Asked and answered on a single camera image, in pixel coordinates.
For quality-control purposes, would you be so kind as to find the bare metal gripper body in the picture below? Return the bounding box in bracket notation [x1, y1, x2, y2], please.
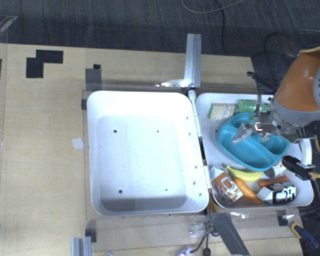
[251, 113, 294, 141]

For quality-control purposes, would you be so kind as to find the blue divided plate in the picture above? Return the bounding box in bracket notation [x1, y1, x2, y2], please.
[216, 112, 290, 172]

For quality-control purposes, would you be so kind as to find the green bottle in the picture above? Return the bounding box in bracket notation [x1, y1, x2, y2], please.
[237, 99, 271, 113]

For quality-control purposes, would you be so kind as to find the green and white dotted packet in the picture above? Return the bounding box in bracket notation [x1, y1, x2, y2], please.
[207, 102, 237, 120]

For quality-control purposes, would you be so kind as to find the white plastic tray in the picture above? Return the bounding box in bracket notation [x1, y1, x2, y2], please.
[195, 92, 315, 210]
[86, 90, 210, 217]

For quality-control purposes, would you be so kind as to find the white and brown cup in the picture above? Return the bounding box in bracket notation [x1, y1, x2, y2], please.
[263, 162, 287, 178]

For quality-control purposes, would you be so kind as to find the yellow banana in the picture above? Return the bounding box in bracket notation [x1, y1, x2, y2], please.
[225, 164, 263, 182]

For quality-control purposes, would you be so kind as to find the thin black and white rod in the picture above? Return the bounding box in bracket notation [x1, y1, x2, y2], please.
[187, 89, 212, 189]

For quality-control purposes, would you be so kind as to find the orange sausage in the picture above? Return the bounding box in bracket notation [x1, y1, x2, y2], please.
[258, 175, 288, 189]

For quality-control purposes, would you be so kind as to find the brown and white carton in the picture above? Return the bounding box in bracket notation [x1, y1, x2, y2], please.
[211, 170, 244, 206]

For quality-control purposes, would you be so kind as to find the orange carrot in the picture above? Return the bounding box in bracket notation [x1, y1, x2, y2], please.
[233, 177, 262, 206]

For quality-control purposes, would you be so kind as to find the black and white carton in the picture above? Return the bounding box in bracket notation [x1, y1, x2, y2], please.
[256, 182, 297, 206]

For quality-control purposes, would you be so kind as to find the black cylinder on white bracket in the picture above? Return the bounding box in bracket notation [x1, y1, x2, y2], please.
[282, 137, 317, 181]

